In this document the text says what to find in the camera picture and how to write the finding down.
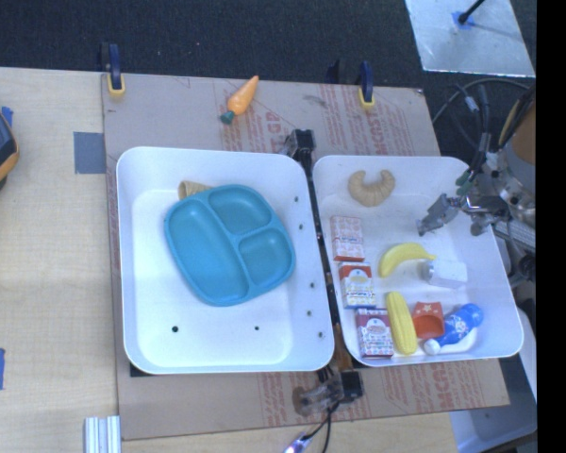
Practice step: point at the brown cardboard board red print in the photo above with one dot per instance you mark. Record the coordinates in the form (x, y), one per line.
(170, 111)

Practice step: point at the yellow corn cob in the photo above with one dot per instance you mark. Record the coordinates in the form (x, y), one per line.
(402, 323)

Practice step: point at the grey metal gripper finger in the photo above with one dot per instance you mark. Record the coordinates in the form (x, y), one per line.
(488, 205)
(437, 215)

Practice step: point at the blue divided plate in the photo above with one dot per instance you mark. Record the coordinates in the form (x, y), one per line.
(217, 253)

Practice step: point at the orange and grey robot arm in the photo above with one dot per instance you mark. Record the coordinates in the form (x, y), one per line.
(527, 128)

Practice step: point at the white plastic tray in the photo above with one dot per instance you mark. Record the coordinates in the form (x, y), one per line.
(217, 338)
(490, 300)

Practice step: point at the red white carton colourful print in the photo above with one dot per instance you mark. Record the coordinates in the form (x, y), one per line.
(374, 334)

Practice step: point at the yellow banana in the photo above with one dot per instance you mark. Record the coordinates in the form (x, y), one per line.
(401, 255)

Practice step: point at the orange carrot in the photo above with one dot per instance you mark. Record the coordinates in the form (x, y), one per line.
(243, 98)

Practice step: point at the beige croissant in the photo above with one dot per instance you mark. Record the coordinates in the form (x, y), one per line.
(371, 195)

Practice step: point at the black cylinder on white bracket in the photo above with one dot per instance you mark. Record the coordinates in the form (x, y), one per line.
(526, 267)

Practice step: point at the red fries box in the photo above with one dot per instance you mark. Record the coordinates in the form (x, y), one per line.
(427, 321)

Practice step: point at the tan ice cream cone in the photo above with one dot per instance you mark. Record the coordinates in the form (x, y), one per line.
(191, 188)

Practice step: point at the orange and white carton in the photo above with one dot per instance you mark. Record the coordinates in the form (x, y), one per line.
(347, 238)

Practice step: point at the red and white carton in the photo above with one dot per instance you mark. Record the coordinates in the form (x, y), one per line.
(356, 285)

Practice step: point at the blue bottle with white cap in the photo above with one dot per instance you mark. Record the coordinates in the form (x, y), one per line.
(460, 324)

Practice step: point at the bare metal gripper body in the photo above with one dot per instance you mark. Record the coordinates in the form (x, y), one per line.
(519, 196)

